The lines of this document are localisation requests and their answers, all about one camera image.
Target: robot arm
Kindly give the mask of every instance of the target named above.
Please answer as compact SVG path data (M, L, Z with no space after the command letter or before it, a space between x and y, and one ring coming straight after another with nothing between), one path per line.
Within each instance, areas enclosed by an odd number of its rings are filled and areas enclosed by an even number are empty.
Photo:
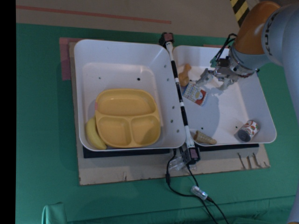
M269 61L283 66L299 124L299 3L257 4L244 20L228 60L229 69L238 75L250 75ZM299 223L299 184L287 223Z

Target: green cloth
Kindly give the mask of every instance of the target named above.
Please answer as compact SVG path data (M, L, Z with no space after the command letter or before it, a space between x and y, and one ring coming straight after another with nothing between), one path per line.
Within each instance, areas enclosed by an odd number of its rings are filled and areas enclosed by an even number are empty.
M165 179L79 185L71 81L62 81L59 38L156 44L161 33L16 24L16 224L40 224L44 207L59 202L68 223L208 221L198 200L172 193ZM222 45L226 39L174 37L174 46ZM271 167L196 178L227 217L285 224L299 179L299 128L283 68L266 65L258 75L278 133L265 144ZM190 177L171 183L182 193L194 185ZM215 208L213 212L221 218Z
M43 208L42 224L67 224L64 204L46 205Z

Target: cable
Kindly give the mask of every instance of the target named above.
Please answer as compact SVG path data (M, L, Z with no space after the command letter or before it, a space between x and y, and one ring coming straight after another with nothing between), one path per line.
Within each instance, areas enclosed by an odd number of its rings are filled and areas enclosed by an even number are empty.
M168 161L168 163L167 163L167 168L166 168L165 178L166 178L166 183L167 183L169 189L170 189L171 191L173 191L174 193L180 195L180 196L188 196L188 197L196 197L196 198L199 198L200 201L202 202L202 204L204 205L204 207L206 208L208 214L210 215L210 217L211 217L211 218L213 219L213 221L215 222L215 224L218 224L217 221L215 220L215 218L213 217L212 213L210 212L210 210L209 210L208 207L206 206L206 203L205 203L204 200L202 200L200 197L198 197L198 196L196 196L196 195L194 195L194 194L193 194L193 195L188 195L188 194L183 194L183 193L177 192L176 190L174 190L174 189L171 187L171 185L170 185L170 178L171 178L171 177L170 177L170 174L169 174L169 165L170 165L170 162L176 157L176 155L177 155L177 150L176 150L176 149L173 149L173 156L172 156L172 158L171 158L171 159ZM198 186L198 182L197 182L195 176L193 175L193 173L191 172L191 170L190 170L190 166L187 165L187 168L188 168L188 170L189 170L191 176L193 177L193 179L194 179L196 185Z
M226 219L226 217L225 217L225 215L224 215L224 213L222 212L222 210L220 209L220 207L211 199L211 200L208 200L208 201L210 201L211 203L213 203L215 206L216 206L216 208L219 210L219 212L222 214L222 216L223 216L223 218L224 218L224 220L225 220L225 222L227 223L227 224L229 224L228 223L228 220Z
M237 35L234 34L234 33L231 33L231 34L228 35L228 37L227 37L226 41L224 42L223 46L221 47L221 49L217 52L217 54L216 54L215 57L214 57L216 61L219 60L219 58L220 58L221 54L223 53L225 47L226 47L228 44L230 44L232 41L235 40L235 38L232 38L232 39L231 39L231 38L230 38L231 36L235 36L235 37L237 37Z

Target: red stripe on floor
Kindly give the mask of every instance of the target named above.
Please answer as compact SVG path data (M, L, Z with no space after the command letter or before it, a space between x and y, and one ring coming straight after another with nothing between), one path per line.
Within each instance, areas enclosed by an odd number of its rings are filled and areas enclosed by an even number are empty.
M101 14L101 13L88 13L88 12L79 12L79 11L70 11L70 10L61 10L61 9L52 9L52 8L43 8L43 7L30 7L30 6L21 6L21 5L16 5L15 7L17 9L39 11L39 12L74 14L74 15L83 15L83 16L106 17L106 18L171 24L171 21L167 21L167 20L150 19L150 18L142 18L142 17L129 17L129 16L120 16L120 15L111 15L111 14Z

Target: yellow plastic plate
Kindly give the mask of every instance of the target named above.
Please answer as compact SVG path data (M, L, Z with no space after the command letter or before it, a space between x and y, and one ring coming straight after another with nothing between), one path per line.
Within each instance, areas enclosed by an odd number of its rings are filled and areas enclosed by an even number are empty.
M95 102L97 129L103 141L117 148L148 146L160 136L160 116L151 94L140 89L110 89Z

